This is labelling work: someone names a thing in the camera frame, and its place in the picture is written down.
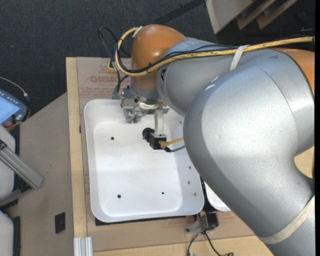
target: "red button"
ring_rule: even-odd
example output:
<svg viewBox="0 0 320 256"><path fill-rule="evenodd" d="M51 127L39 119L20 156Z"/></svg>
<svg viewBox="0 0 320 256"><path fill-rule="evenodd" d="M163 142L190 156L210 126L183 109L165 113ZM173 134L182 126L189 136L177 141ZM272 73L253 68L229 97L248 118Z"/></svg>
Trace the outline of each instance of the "red button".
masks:
<svg viewBox="0 0 320 256"><path fill-rule="evenodd" d="M9 127L11 127L11 126L12 126L12 122L11 122L11 121L8 120L8 121L5 121L5 122L4 122L4 127L5 127L5 128L9 128Z"/></svg>

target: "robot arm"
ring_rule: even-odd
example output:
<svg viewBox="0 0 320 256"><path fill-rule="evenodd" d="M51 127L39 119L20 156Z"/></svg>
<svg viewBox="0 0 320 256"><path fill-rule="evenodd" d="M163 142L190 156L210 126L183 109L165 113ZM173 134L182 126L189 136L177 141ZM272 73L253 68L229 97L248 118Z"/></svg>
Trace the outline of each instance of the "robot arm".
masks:
<svg viewBox="0 0 320 256"><path fill-rule="evenodd" d="M136 37L148 39L158 28L146 26ZM167 42L164 31L160 40ZM164 57L151 63L176 53L226 50L176 35ZM133 64L150 55L135 54L143 52L137 46L132 50ZM244 52L231 70L233 59L226 54L168 61L154 80L134 78L131 87L138 102L153 100L158 109L167 104L185 117L185 147L200 176L274 255L315 255L314 184L294 163L315 144L315 55L262 48Z"/></svg>

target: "blue control panel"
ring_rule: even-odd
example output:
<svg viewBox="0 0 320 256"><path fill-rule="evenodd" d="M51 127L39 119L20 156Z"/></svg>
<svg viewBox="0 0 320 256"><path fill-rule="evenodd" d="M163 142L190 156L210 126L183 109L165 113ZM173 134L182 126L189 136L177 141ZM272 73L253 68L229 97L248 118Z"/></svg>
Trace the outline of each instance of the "blue control panel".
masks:
<svg viewBox="0 0 320 256"><path fill-rule="evenodd" d="M9 128L23 121L28 107L18 98L0 89L0 125Z"/></svg>

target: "screen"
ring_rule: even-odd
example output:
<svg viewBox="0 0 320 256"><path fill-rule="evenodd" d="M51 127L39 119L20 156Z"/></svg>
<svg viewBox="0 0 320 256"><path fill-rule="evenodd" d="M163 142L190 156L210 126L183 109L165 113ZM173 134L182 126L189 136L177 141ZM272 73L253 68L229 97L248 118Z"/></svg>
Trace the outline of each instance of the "screen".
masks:
<svg viewBox="0 0 320 256"><path fill-rule="evenodd" d="M16 104L0 97L0 124L20 109Z"/></svg>

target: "yellow cable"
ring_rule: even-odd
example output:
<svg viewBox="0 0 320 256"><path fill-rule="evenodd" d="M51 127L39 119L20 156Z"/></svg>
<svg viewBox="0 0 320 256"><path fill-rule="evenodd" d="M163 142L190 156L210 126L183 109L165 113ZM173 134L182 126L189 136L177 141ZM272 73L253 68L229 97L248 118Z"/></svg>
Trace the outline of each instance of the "yellow cable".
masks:
<svg viewBox="0 0 320 256"><path fill-rule="evenodd" d="M177 142L182 142L184 140L184 137L181 137L181 138L177 138L177 139L174 139L172 141L159 141L159 145L161 146L162 149L164 149L165 147L173 144L173 143L177 143Z"/></svg>
<svg viewBox="0 0 320 256"><path fill-rule="evenodd" d="M138 27L133 27L126 31L120 40L117 43L117 49L120 49L122 42L124 39L131 33L135 32L138 29ZM297 37L297 38L291 38L291 39L283 39L283 40L278 40L278 41L272 41L272 42L265 42L265 43L260 43L256 45L251 45L248 46L247 48L244 49L244 52L250 52L254 50L259 50L259 49L265 49L265 48L270 48L270 47L277 47L277 46L282 46L282 45L288 45L288 44L296 44L296 43L310 43L310 42L315 42L314 37L312 36L304 36L304 37ZM222 56L222 55L232 55L237 51L237 49L230 49L230 50L217 50L217 51L208 51L208 52L192 52L192 53L186 53L186 54L181 54L179 56L173 56L171 58L165 59L158 64L150 67L149 69L139 72L139 73L134 73L134 72L129 72L124 70L119 62L119 56L118 54L115 55L115 63L118 66L119 70L123 72L124 74L130 76L130 77L140 77L147 75L151 73L152 71L168 64L174 61L178 60L183 60L183 59L190 59L190 58L202 58L202 57L212 57L212 56Z"/></svg>

